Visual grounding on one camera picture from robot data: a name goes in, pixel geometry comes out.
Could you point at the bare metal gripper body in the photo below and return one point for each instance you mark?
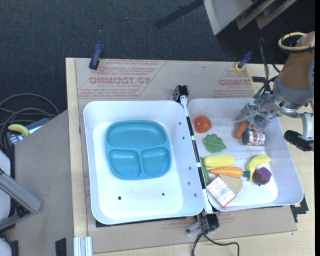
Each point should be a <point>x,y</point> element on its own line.
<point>270,106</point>

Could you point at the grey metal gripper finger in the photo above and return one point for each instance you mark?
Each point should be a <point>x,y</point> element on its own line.
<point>260,121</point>
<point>245,112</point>

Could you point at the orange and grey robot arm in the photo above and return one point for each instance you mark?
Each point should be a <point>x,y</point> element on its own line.
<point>296,72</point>

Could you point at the red and white can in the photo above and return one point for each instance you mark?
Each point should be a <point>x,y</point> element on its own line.
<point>253,127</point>
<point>255,138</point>

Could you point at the yellow banana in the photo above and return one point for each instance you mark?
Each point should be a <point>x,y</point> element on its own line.
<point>19,128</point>
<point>257,161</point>

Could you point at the red tomato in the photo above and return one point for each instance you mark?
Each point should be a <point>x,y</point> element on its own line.
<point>202,124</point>

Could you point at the green lettuce leaf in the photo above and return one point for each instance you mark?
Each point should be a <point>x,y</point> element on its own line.
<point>213,143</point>

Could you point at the purple toy vegetable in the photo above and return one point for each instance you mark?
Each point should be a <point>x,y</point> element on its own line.
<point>262,175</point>

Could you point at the yellow corn cob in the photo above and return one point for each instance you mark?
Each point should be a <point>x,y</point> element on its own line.
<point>219,161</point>

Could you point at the white plastic tray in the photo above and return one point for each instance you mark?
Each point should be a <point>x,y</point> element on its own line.
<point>140,200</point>
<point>275,175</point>

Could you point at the thin black and white rod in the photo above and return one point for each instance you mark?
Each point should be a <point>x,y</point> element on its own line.
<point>193,135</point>

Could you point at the orange carrot with green top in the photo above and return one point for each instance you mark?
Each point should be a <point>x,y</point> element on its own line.
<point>227,172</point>

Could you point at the tan bread slice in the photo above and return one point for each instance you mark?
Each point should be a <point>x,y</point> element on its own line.
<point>235,183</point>

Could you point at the green toy vegetable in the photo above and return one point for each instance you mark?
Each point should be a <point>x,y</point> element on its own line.
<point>205,172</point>

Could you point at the white and red carton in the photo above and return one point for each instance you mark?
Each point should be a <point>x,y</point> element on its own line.
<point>221,192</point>

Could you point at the brown cardboard board red print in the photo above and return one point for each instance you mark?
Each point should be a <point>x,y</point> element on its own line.
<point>155,80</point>

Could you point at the blue divided plate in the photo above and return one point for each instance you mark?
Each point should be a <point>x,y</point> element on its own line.
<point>136,135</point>

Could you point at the black cylinder on white bracket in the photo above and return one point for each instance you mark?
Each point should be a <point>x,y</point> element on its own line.
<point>297,140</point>

